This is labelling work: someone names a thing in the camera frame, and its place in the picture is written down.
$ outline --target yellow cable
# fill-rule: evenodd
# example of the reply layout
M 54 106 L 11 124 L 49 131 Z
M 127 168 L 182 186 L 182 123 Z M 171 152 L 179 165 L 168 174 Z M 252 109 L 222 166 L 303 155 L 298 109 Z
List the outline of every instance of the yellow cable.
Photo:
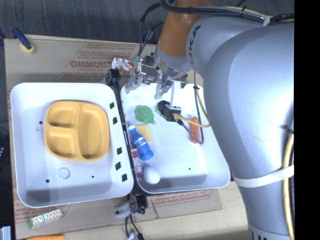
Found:
M 259 15 L 261 17 L 267 17 L 267 15 L 263 14 L 263 13 L 260 13 L 260 12 L 257 12 L 255 10 L 250 10 L 250 9 L 244 9 L 244 8 L 241 8 L 241 7 L 235 7 L 235 6 L 224 6 L 226 8 L 230 8 L 230 9 L 236 9 L 236 10 L 239 10 L 239 11 L 244 11 L 244 12 L 248 12 L 248 13 L 252 13 L 252 14 L 255 14 L 255 15 Z
M 206 110 L 205 110 L 204 105 L 202 104 L 202 101 L 201 101 L 201 98 L 200 98 L 200 95 L 199 95 L 198 89 L 196 89 L 196 90 L 195 90 L 195 92 L 196 92 L 196 96 L 197 96 L 197 98 L 198 98 L 198 101 L 199 101 L 200 107 L 201 107 L 201 109 L 202 109 L 202 112 L 204 113 L 204 115 L 205 115 L 206 119 L 209 121 L 208 114 L 207 114 L 207 112 L 206 112 Z
M 294 129 L 292 129 L 292 133 L 289 136 L 288 142 L 285 147 L 283 163 L 282 167 L 287 168 L 290 164 L 290 155 L 293 151 L 294 147 Z M 289 194 L 289 178 L 283 180 L 282 185 L 283 192 L 283 202 L 284 202 L 284 212 L 285 212 L 285 220 L 289 231 L 289 236 L 291 240 L 295 240 L 294 227 L 292 221 L 292 214 L 290 209 L 290 194 Z
M 209 128 L 209 127 L 210 127 L 210 124 L 208 124 L 208 125 L 203 125 L 203 124 L 194 122 L 194 121 L 192 121 L 192 120 L 190 120 L 190 119 L 188 119 L 188 118 L 183 117 L 182 115 L 180 115 L 180 114 L 178 114 L 178 113 L 172 113 L 172 115 L 173 115 L 173 118 L 174 118 L 175 120 L 184 120 L 184 121 L 187 121 L 187 122 L 190 123 L 190 124 L 193 124 L 193 125 L 198 126 L 198 127 L 201 127 L 201 128 Z
M 288 18 L 288 19 L 280 20 L 279 22 L 294 22 L 294 21 L 295 21 L 294 18 Z
M 204 107 L 202 101 L 201 101 L 198 89 L 195 89 L 195 92 L 196 92 L 196 96 L 197 96 L 197 99 L 199 101 L 199 104 L 201 106 L 202 112 L 204 113 L 206 119 L 209 121 L 208 114 L 207 114 L 207 112 L 205 110 L 205 107 Z M 208 125 L 204 125 L 204 124 L 200 124 L 200 123 L 194 122 L 194 121 L 192 121 L 192 120 L 190 120 L 188 118 L 183 117 L 182 115 L 180 115 L 178 113 L 173 113 L 172 115 L 173 115 L 175 120 L 184 120 L 184 121 L 187 121 L 190 124 L 193 124 L 193 125 L 201 127 L 201 128 L 209 128 L 211 126 L 210 123 Z

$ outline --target yellow divided plate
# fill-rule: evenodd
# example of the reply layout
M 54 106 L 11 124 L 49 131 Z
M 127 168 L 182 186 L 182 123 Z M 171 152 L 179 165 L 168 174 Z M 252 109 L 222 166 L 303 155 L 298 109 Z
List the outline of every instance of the yellow divided plate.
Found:
M 92 103 L 57 101 L 46 113 L 44 141 L 50 153 L 57 158 L 99 160 L 109 148 L 108 116 Z

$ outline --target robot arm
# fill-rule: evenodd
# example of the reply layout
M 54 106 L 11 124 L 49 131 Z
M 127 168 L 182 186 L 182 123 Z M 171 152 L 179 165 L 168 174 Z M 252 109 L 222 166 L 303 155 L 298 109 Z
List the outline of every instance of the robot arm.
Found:
M 140 60 L 135 80 L 158 83 L 161 98 L 188 70 L 201 75 L 209 121 L 235 179 L 259 181 L 292 165 L 284 161 L 294 155 L 293 142 L 285 152 L 293 139 L 294 21 L 268 24 L 265 15 L 236 8 L 215 16 L 224 9 L 208 0 L 176 0 L 173 7 L 177 13 L 168 13 L 156 53 Z M 186 10 L 197 14 L 178 14 Z M 251 240 L 294 239 L 287 177 L 239 186 Z

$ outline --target gray robot arm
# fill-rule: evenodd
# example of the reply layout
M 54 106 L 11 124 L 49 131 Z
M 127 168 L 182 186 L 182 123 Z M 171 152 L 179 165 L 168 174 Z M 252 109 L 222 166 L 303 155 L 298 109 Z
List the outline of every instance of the gray robot arm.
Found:
M 203 77 L 212 130 L 233 177 L 244 182 L 287 167 L 285 150 L 293 136 L 294 21 L 266 20 L 201 16 L 188 32 L 183 56 L 168 54 L 160 37 L 155 55 L 139 63 L 140 82 L 158 83 L 156 98 L 173 81 L 183 83 L 190 69 Z M 251 240 L 294 239 L 284 202 L 287 177 L 239 186 Z

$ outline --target white egg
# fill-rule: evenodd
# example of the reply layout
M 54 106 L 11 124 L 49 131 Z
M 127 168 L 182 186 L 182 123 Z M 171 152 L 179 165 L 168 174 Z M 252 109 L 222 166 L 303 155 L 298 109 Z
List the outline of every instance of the white egg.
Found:
M 143 178 L 149 184 L 157 184 L 160 181 L 160 173 L 153 167 L 146 165 L 143 169 Z

